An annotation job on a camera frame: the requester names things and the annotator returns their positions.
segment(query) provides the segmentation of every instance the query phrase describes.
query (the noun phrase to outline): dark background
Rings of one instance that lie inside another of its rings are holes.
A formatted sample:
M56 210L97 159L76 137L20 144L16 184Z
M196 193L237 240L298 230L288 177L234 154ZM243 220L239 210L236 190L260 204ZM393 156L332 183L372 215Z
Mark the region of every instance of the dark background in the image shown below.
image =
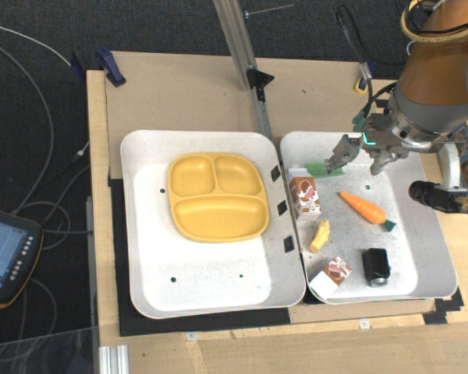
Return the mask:
M240 0L249 12L294 6L253 15L247 20L257 57L355 62L357 57L336 24L345 5L353 14L360 39L379 62L403 62L408 40L399 27L399 10L409 0ZM211 0L0 0L0 25L51 46L68 60L76 51L86 69L98 69L97 49L229 55ZM40 187L29 203L54 203L70 181L90 164L88 153L72 163L87 142L84 83L59 57L23 37L0 30L0 47L19 61L36 81L54 123L54 150ZM376 65L377 78L396 79L402 65ZM49 127L37 91L0 53L0 210L16 209L41 173L49 148ZM72 230L87 228L85 202L89 171L66 193L61 206ZM49 206L33 206L19 215L43 222ZM45 228L66 228L56 212ZM46 235L45 245L59 236ZM55 297L54 333L90 326L87 236L70 235L41 253L34 272ZM46 334L54 308L45 291L27 285L27 309L21 295L0 311L0 343Z

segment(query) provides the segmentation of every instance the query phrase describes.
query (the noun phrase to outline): yellow plate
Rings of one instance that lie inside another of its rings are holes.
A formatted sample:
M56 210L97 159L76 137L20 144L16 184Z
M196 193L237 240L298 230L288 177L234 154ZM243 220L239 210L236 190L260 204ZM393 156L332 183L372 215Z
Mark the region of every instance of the yellow plate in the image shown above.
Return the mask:
M168 196L177 229L194 241L242 241L268 226L264 183L241 155L182 155L168 170Z

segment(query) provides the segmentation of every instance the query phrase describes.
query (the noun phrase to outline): small snack box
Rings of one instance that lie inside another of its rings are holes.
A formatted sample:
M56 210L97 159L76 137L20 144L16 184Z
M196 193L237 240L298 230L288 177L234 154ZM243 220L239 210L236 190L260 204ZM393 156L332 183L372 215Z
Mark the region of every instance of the small snack box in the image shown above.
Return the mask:
M314 178L304 168L290 168L288 175L296 221L315 221L321 215L321 203Z
M310 281L309 286L321 298L328 299L351 273L352 268L342 258L336 256Z

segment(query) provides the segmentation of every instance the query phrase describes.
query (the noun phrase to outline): orange carrot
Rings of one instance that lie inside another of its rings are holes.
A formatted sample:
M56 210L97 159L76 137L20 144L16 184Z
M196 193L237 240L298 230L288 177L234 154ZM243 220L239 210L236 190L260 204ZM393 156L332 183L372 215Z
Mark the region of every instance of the orange carrot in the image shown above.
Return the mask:
M393 229L395 223L388 221L385 212L382 208L374 205L372 202L362 199L358 196L354 196L345 191L340 191L339 195L357 212L359 212L364 218L370 221L372 224L384 224L388 231Z

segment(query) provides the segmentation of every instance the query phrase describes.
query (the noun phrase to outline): yellow cable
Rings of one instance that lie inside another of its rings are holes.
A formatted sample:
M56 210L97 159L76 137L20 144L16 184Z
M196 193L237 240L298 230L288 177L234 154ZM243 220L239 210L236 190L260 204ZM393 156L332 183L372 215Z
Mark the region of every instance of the yellow cable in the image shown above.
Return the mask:
M420 36L419 34L415 34L412 32L409 27L407 26L406 22L406 17L407 13L409 13L415 5L418 5L422 2L423 0L412 0L411 3L409 4L409 8L402 13L400 16L400 27L403 31L403 33L412 41L417 41L420 43L440 43L442 41L450 41L454 39L460 39L462 37L468 36L468 29L465 29L461 32L457 32L455 34L447 34L444 36L436 36L436 37L425 37L425 36Z

